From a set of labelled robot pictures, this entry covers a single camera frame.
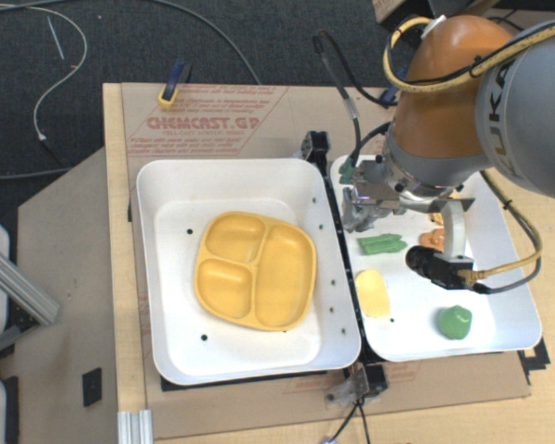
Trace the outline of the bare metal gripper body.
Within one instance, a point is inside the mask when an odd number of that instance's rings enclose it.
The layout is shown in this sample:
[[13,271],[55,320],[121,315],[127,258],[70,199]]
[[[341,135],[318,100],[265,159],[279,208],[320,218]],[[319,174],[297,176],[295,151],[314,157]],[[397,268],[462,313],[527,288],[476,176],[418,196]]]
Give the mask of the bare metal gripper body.
[[353,216],[431,213],[452,190],[452,161],[422,156],[377,156],[364,160],[352,177]]

